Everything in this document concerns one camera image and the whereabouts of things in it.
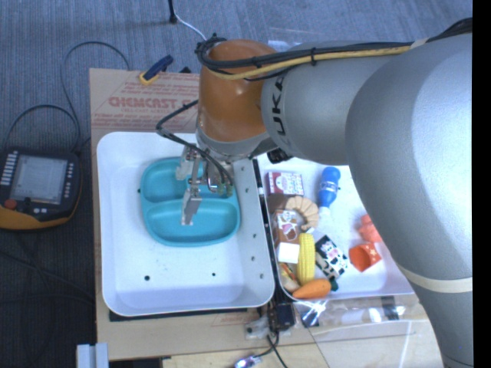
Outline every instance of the blue connector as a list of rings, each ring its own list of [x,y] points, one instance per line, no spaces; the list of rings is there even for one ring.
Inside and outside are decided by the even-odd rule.
[[[156,62],[147,72],[142,72],[140,74],[141,84],[148,85],[153,83],[158,77],[160,72],[165,72],[167,67],[169,67],[174,61],[174,58],[168,54],[166,57],[162,58]]]

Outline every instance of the blue plate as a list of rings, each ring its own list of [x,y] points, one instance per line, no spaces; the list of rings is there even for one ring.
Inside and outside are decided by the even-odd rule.
[[[143,219],[148,232],[158,242],[176,247],[199,247],[224,242],[240,225],[237,192],[230,197],[201,186],[202,197],[192,225],[181,224],[183,196],[188,178],[176,179],[180,159],[165,158],[148,166],[140,184]]]

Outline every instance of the blue bottle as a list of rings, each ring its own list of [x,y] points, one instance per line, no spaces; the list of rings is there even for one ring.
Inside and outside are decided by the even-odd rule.
[[[338,183],[341,172],[338,168],[328,166],[322,171],[321,184],[318,193],[319,215],[328,215],[329,207],[338,196]]]

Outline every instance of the orange carrot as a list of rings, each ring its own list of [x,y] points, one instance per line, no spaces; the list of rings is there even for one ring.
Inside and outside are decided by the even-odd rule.
[[[331,282],[326,278],[318,278],[307,282],[293,292],[294,298],[323,298],[331,291]]]

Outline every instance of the emergency stop button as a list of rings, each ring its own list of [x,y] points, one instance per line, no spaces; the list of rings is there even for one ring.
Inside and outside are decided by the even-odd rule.
[[[3,206],[9,210],[15,210],[17,208],[17,201],[15,199],[6,199],[3,202]]]

